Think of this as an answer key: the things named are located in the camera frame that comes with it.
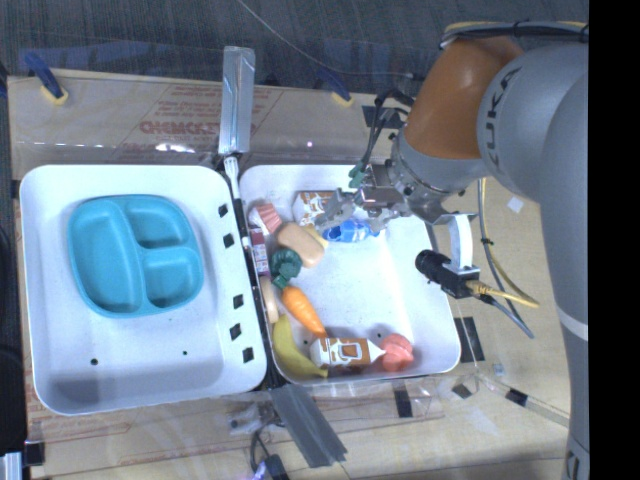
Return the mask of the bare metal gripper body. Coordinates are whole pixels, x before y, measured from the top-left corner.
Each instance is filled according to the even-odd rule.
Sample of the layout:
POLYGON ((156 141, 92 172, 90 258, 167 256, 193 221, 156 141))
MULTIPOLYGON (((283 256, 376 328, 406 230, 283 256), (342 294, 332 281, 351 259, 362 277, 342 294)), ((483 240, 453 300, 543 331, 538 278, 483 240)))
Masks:
POLYGON ((447 213, 443 202, 457 191, 457 178, 429 163, 359 162, 354 188, 356 204, 379 220, 413 215, 433 225, 447 213))

